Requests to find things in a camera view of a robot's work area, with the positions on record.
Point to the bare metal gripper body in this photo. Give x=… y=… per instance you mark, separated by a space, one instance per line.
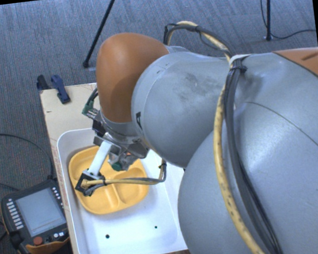
x=129 y=153

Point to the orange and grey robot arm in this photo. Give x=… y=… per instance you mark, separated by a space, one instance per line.
x=192 y=113

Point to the yellow divided plate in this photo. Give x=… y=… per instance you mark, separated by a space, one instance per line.
x=110 y=198

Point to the brown cardboard board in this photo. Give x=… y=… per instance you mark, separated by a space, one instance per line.
x=59 y=119

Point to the white plastic tray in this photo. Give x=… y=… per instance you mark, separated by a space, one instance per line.
x=132 y=231

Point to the black cylinder on white bracket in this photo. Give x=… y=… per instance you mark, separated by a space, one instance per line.
x=100 y=158

